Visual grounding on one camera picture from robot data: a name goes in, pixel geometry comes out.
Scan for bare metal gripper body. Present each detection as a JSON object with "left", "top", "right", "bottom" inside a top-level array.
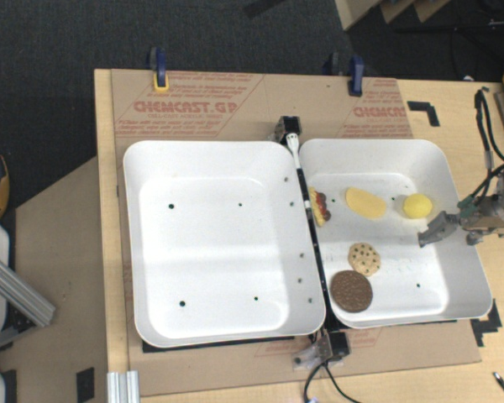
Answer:
[{"left": 457, "top": 192, "right": 504, "bottom": 238}]

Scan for yellow toy lemon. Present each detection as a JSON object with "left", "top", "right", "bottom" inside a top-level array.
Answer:
[{"left": 402, "top": 192, "right": 434, "bottom": 220}]

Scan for white plastic tray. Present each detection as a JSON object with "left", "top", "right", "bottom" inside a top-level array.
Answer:
[
  {"left": 297, "top": 137, "right": 494, "bottom": 330},
  {"left": 122, "top": 139, "right": 327, "bottom": 349}
]

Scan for yellow toy potato chip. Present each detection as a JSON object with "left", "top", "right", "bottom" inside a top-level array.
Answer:
[{"left": 344, "top": 186, "right": 388, "bottom": 221}]

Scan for beige chocolate chip cookie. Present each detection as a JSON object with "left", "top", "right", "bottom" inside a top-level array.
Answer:
[{"left": 347, "top": 242, "right": 382, "bottom": 278}]

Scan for brown round biscuit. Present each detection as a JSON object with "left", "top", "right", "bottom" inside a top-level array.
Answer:
[{"left": 329, "top": 270, "right": 375, "bottom": 314}]

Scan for toy hot dog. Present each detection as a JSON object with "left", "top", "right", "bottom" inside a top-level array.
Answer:
[{"left": 307, "top": 186, "right": 333, "bottom": 228}]

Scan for thin black and white rod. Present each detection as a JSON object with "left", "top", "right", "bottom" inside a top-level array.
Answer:
[{"left": 286, "top": 133, "right": 332, "bottom": 332}]

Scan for brown cardboard board red print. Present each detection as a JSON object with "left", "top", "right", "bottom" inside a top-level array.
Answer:
[{"left": 110, "top": 68, "right": 484, "bottom": 398}]

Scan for black block with thin wires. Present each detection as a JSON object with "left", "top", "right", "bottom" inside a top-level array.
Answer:
[
  {"left": 270, "top": 115, "right": 302, "bottom": 143},
  {"left": 292, "top": 330, "right": 352, "bottom": 371}
]

